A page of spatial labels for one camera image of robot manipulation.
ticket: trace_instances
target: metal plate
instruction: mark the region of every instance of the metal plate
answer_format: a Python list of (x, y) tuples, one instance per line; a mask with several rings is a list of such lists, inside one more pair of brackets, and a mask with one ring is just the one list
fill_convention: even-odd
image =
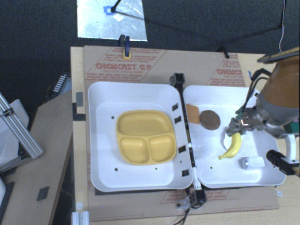
[(147, 41), (142, 0), (122, 0), (111, 13), (116, 2), (77, 0), (78, 37), (119, 39), (124, 34), (132, 41)]

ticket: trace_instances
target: cardboard sheet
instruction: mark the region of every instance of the cardboard sheet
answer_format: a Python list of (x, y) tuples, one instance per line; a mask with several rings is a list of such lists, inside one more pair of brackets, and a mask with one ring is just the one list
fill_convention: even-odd
[[(71, 151), (71, 92), (40, 106), (30, 134), (44, 153), (4, 178), (15, 182), (2, 224), (52, 224)], [(37, 200), (40, 190), (46, 198)]]
[[(102, 193), (90, 181), (90, 138), (87, 91), (97, 81), (167, 84), (174, 73), (184, 73), (189, 85), (245, 86), (238, 55), (226, 59), (217, 52), (187, 52), (132, 48), (123, 60), (119, 47), (84, 47), (87, 135), (88, 210), (91, 221), (182, 215), (176, 202), (184, 190)], [(248, 187), (207, 191), (207, 203), (191, 214), (267, 210), (279, 208), (274, 187)]]

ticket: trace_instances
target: hole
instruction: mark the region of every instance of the hole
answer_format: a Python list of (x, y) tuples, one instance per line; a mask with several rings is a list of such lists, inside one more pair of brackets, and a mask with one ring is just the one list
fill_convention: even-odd
[(188, 169), (182, 171), (182, 177), (185, 177), (185, 176), (188, 176), (188, 175), (189, 175)]
[(178, 108), (178, 103), (176, 103), (174, 106), (172, 106), (172, 110), (175, 111)]
[(181, 121), (181, 116), (174, 119), (175, 124)]
[(178, 153), (182, 153), (182, 152), (184, 152), (184, 151), (186, 151), (186, 150), (187, 150), (186, 146), (183, 145), (182, 147), (179, 147), (179, 148), (178, 148)]

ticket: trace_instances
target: yellow plate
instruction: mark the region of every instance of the yellow plate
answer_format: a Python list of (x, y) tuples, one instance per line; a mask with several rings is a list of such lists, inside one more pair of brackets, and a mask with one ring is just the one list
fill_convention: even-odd
[(122, 157), (134, 165), (165, 163), (176, 155), (175, 132), (169, 117), (156, 110), (122, 113), (117, 119)]

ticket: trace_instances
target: yellow banana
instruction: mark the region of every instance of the yellow banana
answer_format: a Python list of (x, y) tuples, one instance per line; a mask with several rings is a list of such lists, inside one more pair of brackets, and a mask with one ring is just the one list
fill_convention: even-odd
[(235, 133), (231, 135), (231, 145), (229, 149), (221, 156), (219, 156), (219, 160), (222, 158), (232, 158), (234, 157), (240, 150), (242, 144), (242, 138), (240, 133)]

